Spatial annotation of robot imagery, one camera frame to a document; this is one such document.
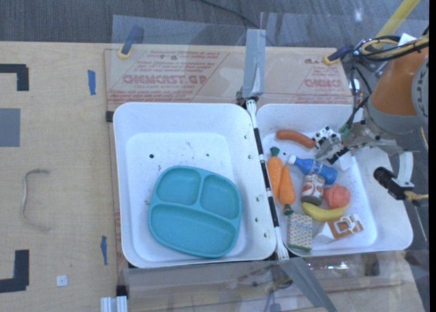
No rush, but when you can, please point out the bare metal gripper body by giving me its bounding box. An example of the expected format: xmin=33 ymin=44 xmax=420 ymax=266
xmin=339 ymin=121 xmax=407 ymax=155

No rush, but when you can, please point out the black and white carton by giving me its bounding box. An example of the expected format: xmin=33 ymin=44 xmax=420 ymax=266
xmin=312 ymin=125 xmax=342 ymax=150

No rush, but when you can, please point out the blue bottle white cap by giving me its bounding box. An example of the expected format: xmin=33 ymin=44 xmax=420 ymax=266
xmin=287 ymin=154 xmax=339 ymax=186

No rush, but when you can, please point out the white box black edge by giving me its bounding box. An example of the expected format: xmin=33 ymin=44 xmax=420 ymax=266
xmin=326 ymin=149 xmax=358 ymax=172

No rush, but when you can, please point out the orange sausage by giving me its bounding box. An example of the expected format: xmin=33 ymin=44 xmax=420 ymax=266
xmin=275 ymin=129 xmax=316 ymax=150

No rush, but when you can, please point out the orange and white can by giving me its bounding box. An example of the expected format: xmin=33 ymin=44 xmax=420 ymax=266
xmin=300 ymin=172 xmax=326 ymax=207

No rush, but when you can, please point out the orange doughnut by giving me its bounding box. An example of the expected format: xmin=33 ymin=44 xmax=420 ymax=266
xmin=322 ymin=183 xmax=352 ymax=210

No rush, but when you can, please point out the orange carrot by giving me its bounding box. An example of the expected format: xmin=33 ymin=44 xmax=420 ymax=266
xmin=278 ymin=164 xmax=296 ymax=217
xmin=266 ymin=146 xmax=284 ymax=193

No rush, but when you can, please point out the thin black and white rod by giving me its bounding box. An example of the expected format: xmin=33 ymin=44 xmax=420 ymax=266
xmin=245 ymin=99 xmax=290 ymax=262

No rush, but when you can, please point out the yellow banana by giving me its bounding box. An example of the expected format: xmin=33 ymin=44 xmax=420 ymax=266
xmin=301 ymin=201 xmax=349 ymax=223

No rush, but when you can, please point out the white plastic tray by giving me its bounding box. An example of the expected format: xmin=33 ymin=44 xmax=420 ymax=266
xmin=112 ymin=102 xmax=277 ymax=269
xmin=255 ymin=103 xmax=414 ymax=258

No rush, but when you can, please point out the brown cardboard board red print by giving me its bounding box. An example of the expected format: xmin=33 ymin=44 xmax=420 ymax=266
xmin=104 ymin=47 xmax=357 ymax=272

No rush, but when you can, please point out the blue divided plate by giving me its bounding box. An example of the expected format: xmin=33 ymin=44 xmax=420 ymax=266
xmin=147 ymin=165 xmax=243 ymax=260

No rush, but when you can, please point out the black cylinder on white bracket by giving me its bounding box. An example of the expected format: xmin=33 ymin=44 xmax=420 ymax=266
xmin=373 ymin=149 xmax=416 ymax=202

